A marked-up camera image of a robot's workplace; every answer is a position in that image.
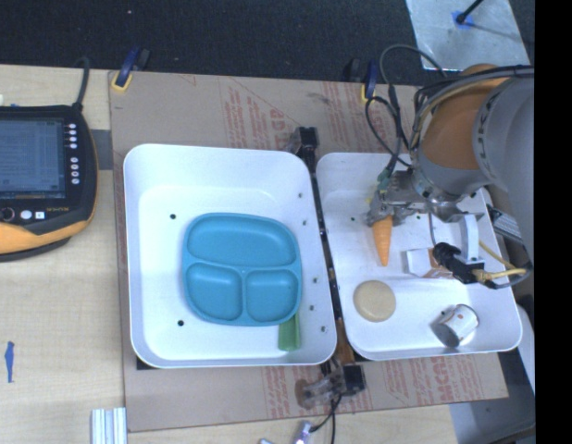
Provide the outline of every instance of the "carrot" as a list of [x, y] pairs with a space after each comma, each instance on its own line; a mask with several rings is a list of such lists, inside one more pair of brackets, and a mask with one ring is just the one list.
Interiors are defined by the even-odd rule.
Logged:
[[383, 266], [389, 264], [389, 249], [391, 248], [391, 234], [393, 230], [393, 217], [386, 216], [372, 224], [372, 235], [375, 238], [377, 253]]

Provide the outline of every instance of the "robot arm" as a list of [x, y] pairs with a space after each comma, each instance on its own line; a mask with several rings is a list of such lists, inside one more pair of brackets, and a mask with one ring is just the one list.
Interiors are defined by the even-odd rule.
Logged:
[[507, 193], [533, 263], [533, 130], [533, 68], [466, 69], [417, 109], [411, 166], [385, 182], [381, 173], [367, 223], [392, 216], [398, 225], [415, 212], [459, 221], [456, 205], [493, 184]]

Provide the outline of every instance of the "blue plate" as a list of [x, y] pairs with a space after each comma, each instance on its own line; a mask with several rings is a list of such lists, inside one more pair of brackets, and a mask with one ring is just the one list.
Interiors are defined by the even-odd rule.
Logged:
[[198, 216], [182, 245], [185, 298], [204, 320], [273, 326], [290, 319], [302, 295], [298, 242], [262, 216]]

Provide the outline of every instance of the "small white container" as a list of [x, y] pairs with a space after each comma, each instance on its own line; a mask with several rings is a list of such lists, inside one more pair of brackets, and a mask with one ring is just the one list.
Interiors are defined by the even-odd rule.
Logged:
[[457, 304], [449, 313], [441, 315], [434, 326], [434, 333], [447, 347], [458, 347], [479, 325], [479, 318], [472, 307]]

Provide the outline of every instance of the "blue tape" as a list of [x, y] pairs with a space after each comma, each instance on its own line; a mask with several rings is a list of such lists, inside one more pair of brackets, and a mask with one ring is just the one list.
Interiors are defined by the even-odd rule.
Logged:
[[473, 21], [473, 17], [471, 15], [467, 15], [465, 21], [463, 23], [457, 23], [456, 18], [463, 13], [462, 11], [454, 11], [451, 15], [453, 15], [453, 22], [454, 25], [459, 30], [471, 30], [472, 26], [475, 26], [475, 22]]
[[8, 383], [12, 383], [12, 367], [15, 362], [15, 343], [8, 341], [5, 352], [6, 371], [8, 372]]

